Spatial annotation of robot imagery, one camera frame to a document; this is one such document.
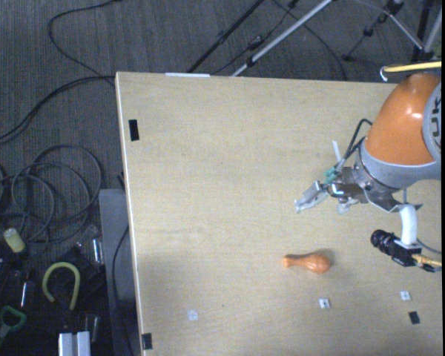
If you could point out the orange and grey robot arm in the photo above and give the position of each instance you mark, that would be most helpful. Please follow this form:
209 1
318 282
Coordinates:
397 132

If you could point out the pale yellow small bottle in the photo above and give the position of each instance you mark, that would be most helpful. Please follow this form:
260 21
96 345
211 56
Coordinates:
14 240

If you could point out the orange toy drumstick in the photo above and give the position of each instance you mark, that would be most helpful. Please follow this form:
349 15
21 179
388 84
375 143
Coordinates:
311 263

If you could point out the silver tripod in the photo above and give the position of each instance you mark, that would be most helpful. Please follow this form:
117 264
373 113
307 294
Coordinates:
296 22

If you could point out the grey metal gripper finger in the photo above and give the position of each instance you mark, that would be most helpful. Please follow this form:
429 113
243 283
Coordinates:
311 197
345 208

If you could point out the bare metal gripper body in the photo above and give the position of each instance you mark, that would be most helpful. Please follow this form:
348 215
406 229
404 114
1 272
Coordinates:
356 189

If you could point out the black stand pole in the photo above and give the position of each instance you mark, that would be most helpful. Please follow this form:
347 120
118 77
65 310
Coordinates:
237 24

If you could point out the black cylinder on white bracket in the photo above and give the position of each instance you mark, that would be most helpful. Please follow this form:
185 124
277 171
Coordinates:
393 247

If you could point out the pale wooden board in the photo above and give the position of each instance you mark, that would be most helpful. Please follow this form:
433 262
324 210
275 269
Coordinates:
226 198

